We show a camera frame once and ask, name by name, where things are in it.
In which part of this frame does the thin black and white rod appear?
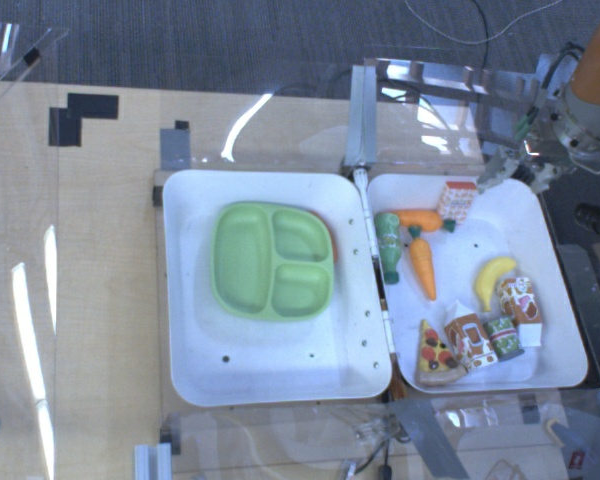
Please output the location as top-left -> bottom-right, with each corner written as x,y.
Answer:
352,166 -> 406,402

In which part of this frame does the green bottle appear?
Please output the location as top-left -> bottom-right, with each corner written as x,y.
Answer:
373,211 -> 403,286

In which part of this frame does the orange and white carton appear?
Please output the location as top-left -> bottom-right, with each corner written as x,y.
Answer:
436,180 -> 479,226

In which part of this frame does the orange carrot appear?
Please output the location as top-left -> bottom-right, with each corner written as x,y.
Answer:
407,224 -> 438,302
392,208 -> 457,235

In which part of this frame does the white plastic tray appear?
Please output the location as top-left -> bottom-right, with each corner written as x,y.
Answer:
161,169 -> 394,409
366,172 -> 590,395

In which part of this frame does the brown and white carton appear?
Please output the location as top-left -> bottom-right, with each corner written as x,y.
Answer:
495,276 -> 545,349
443,299 -> 500,372

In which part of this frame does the pizza slice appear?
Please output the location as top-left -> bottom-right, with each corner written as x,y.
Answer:
414,318 -> 469,388

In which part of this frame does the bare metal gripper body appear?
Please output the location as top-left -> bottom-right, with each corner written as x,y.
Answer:
522,115 -> 600,175

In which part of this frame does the yellow banana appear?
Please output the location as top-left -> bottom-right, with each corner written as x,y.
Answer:
473,255 -> 518,314

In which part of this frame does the black cylinder on white bracket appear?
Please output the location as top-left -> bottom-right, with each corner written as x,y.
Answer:
573,160 -> 600,242

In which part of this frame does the green divided plate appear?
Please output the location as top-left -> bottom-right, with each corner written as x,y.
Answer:
210,201 -> 337,324

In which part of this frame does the green and white can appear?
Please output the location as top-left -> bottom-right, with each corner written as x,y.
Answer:
482,315 -> 526,362

